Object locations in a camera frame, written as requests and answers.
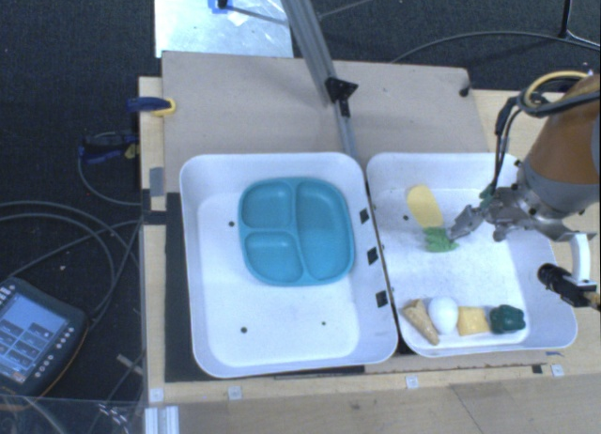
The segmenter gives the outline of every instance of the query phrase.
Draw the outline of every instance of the black clamp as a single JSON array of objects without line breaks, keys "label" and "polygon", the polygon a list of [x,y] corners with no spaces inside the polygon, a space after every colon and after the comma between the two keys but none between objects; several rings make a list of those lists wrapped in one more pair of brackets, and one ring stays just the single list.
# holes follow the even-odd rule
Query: black clamp
[{"label": "black clamp", "polygon": [[332,103],[338,102],[340,105],[340,114],[345,117],[350,117],[350,110],[348,108],[348,99],[355,92],[359,86],[340,80],[335,77],[330,77],[326,80],[326,89]]}]

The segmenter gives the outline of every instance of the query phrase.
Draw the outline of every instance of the black carpet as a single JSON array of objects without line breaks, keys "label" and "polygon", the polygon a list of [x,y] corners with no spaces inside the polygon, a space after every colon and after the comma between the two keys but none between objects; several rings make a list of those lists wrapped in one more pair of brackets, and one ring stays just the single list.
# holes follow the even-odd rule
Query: black carpet
[{"label": "black carpet", "polygon": [[[358,1],[313,0],[321,14]],[[575,0],[571,30],[598,42],[600,6],[601,0]],[[389,62],[427,42],[468,32],[556,36],[562,7],[563,0],[371,0],[324,16],[322,28],[333,58]],[[0,0],[0,202],[57,202],[110,225],[139,216],[137,208],[90,195],[78,178],[76,160],[82,135],[131,127],[125,100],[137,94],[136,79],[160,74],[153,8],[154,0]],[[403,61],[464,67],[475,87],[497,89],[523,88],[552,70],[599,69],[598,52],[517,36],[449,41]],[[138,200],[135,161],[113,159],[85,171],[104,194]],[[55,212],[2,208],[0,218],[25,211]],[[47,219],[0,225],[0,279],[81,235],[72,225]],[[124,240],[132,229],[123,228]],[[124,249],[107,239],[120,262]],[[107,260],[91,240],[21,277],[89,312],[105,294],[108,275]],[[103,399],[111,393],[126,371],[116,355],[135,359],[141,351],[138,281],[129,263],[106,317],[51,396]],[[131,376],[115,399],[134,399],[139,385]]]}]

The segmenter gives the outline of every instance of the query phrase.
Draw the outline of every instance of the white egg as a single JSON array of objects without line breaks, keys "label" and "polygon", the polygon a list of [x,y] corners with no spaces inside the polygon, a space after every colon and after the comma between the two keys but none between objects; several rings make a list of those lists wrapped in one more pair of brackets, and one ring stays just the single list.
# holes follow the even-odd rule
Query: white egg
[{"label": "white egg", "polygon": [[450,297],[435,297],[428,305],[428,316],[439,333],[452,333],[459,319],[459,307]]}]

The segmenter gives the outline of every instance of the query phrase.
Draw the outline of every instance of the blue tape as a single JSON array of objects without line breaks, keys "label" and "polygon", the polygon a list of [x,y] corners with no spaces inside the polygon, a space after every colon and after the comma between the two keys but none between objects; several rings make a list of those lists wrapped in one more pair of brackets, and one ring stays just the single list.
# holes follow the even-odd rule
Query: blue tape
[{"label": "blue tape", "polygon": [[224,13],[227,13],[229,9],[234,7],[234,3],[232,2],[232,0],[227,0],[227,5],[225,6],[225,8],[219,8],[219,6],[217,5],[218,1],[219,0],[207,0],[208,7],[213,13],[216,13],[217,15],[223,15]]}]

